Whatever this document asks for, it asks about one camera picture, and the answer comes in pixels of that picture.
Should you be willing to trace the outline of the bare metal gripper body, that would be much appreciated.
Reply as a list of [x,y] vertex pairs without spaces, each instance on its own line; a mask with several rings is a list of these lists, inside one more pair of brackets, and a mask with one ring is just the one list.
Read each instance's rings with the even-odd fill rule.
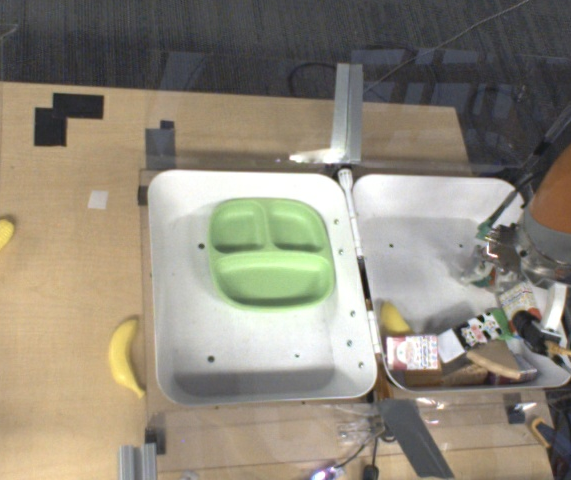
[[517,224],[479,226],[476,238],[481,241],[473,255],[473,284],[483,288],[502,288],[527,279],[523,259],[528,250],[521,243]]

